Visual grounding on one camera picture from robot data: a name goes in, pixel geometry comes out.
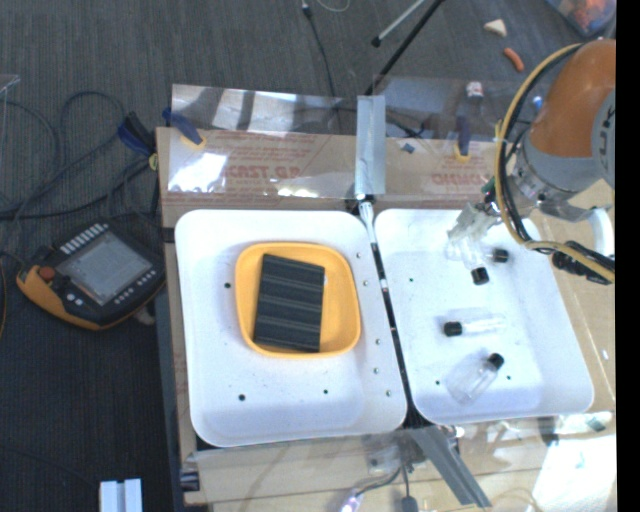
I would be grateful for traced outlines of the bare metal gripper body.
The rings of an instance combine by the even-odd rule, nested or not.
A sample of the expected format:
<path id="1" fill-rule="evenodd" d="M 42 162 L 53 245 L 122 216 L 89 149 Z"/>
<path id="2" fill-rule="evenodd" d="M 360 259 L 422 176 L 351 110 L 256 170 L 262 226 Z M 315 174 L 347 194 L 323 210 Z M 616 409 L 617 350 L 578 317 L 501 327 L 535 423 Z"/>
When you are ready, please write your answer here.
<path id="1" fill-rule="evenodd" d="M 508 177 L 508 193 L 513 209 L 522 218 L 538 210 L 544 215 L 577 223 L 587 220 L 596 210 L 608 213 L 613 207 L 612 204 L 590 208 L 574 206 L 569 200 L 576 192 L 553 187 L 535 174 L 524 172 L 516 172 Z"/>

